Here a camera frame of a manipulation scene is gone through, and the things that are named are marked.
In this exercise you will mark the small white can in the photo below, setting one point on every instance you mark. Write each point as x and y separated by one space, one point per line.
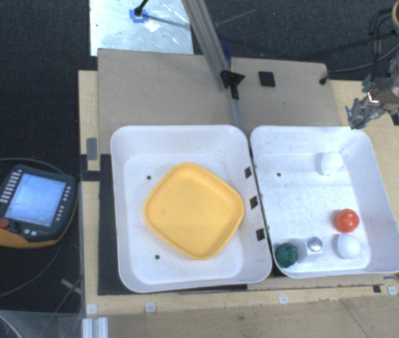
314 246

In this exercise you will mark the black block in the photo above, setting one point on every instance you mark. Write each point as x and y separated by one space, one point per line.
267 79

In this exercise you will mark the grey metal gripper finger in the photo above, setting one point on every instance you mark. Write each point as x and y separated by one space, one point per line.
354 113
369 113

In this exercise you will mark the brown cardboard board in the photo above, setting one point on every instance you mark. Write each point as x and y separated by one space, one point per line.
171 90

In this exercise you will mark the white plastic tray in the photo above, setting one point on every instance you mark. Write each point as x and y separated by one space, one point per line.
297 203
185 143

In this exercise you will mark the yellow plate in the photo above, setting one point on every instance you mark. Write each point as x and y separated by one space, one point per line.
194 211

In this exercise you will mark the orange ball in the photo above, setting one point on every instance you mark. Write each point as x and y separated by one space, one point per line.
346 220

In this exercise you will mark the white egg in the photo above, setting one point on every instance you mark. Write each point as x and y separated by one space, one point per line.
348 246
331 163

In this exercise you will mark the green broccoli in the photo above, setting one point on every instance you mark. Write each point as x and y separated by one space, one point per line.
286 255

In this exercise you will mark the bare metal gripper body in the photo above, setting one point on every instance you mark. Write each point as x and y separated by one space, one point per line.
398 95

